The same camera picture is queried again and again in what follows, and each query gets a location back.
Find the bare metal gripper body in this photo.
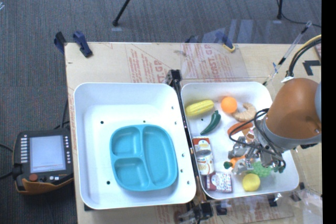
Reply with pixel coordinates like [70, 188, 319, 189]
[251, 124, 286, 168]

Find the orange carrot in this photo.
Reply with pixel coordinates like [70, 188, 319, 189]
[223, 155, 247, 169]

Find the white plastic tray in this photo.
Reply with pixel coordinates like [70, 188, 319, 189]
[180, 81, 300, 200]
[73, 82, 197, 210]

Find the yellow lemon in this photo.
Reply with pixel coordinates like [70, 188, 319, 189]
[241, 173, 261, 192]

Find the orange sausage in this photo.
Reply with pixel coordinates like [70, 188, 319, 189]
[227, 121, 254, 137]

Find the red and white packet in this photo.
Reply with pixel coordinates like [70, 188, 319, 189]
[204, 172, 233, 193]

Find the tan croissant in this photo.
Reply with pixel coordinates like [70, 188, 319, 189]
[232, 102, 257, 122]

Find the white and orange can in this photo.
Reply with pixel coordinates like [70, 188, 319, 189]
[195, 149, 215, 176]

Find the green chili pepper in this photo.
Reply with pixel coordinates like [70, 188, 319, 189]
[199, 110, 222, 136]

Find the red and white carton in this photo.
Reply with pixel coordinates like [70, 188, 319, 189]
[192, 136, 212, 153]

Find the orange ball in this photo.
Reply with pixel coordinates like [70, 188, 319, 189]
[220, 96, 238, 114]

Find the thin black rod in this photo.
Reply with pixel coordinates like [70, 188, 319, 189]
[172, 78, 203, 203]

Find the yellow corn cob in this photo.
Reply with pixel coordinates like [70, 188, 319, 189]
[184, 99, 215, 118]

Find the blue divided plate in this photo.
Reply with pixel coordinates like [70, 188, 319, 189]
[109, 124, 179, 192]

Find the brown cardboard board red print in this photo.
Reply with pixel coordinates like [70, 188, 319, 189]
[64, 41, 322, 224]

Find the black block with thin wires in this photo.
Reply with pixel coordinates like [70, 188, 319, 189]
[164, 69, 183, 87]
[192, 201, 214, 220]

